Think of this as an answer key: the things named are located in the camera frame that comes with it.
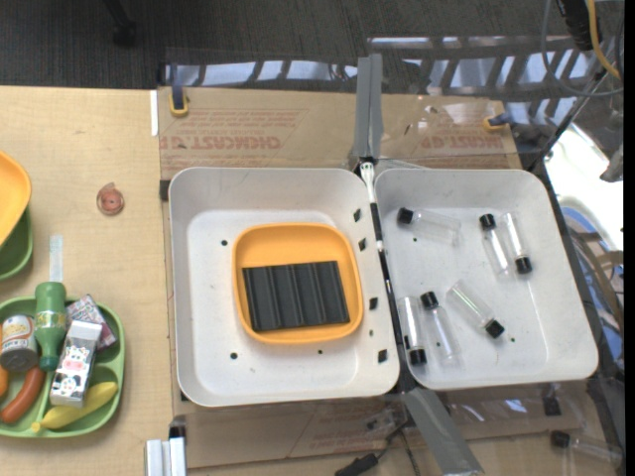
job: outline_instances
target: toy banana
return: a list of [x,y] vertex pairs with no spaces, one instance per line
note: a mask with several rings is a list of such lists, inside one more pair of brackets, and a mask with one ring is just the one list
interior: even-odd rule
[[104,406],[114,397],[118,388],[117,383],[113,381],[93,385],[86,392],[86,401],[83,408],[55,406],[44,415],[41,421],[34,422],[31,425],[31,430],[38,432],[41,428],[56,429],[73,423]]

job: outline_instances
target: can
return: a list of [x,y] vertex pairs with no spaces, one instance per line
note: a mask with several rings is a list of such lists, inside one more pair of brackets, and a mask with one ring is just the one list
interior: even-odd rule
[[8,317],[2,323],[0,365],[9,372],[26,372],[38,364],[38,358],[33,318],[23,314]]

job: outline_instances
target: green bowl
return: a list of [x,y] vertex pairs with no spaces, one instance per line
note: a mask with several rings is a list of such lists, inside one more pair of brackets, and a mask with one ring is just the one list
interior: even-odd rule
[[0,281],[20,272],[33,254],[33,232],[29,207],[14,227],[4,244],[0,246]]
[[[78,298],[68,298],[66,304],[71,304]],[[73,437],[92,432],[103,426],[115,413],[119,406],[121,390],[123,388],[124,360],[125,360],[125,339],[123,326],[119,317],[107,306],[97,303],[103,317],[108,326],[117,337],[117,342],[112,346],[100,351],[95,356],[95,364],[90,376],[90,385],[114,381],[117,383],[118,389],[115,396],[110,401],[84,416],[73,423],[55,430],[42,428],[35,433],[31,430],[31,424],[34,421],[40,421],[51,405],[49,404],[49,390],[55,372],[49,372],[45,384],[40,391],[40,395],[29,410],[20,418],[19,421],[11,424],[0,421],[0,435],[10,437]],[[4,322],[7,317],[16,314],[25,314],[34,316],[36,310],[35,297],[17,297],[0,303],[0,323]],[[0,410],[6,407],[11,400],[18,394],[24,382],[24,373],[11,373],[9,375],[9,389],[5,395],[0,398]]]

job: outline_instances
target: green bottle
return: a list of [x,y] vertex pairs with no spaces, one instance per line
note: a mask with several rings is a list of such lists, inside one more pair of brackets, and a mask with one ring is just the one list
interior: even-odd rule
[[66,288],[59,282],[36,287],[35,337],[42,348],[40,368],[52,372],[58,367],[66,337]]

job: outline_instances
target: dark floor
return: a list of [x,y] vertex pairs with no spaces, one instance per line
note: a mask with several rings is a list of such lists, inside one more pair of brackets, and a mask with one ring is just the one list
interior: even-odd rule
[[[153,88],[167,48],[348,59],[376,35],[537,37],[545,0],[121,2],[132,48],[112,43],[101,0],[0,0],[0,84]],[[556,13],[551,31],[565,32]]]

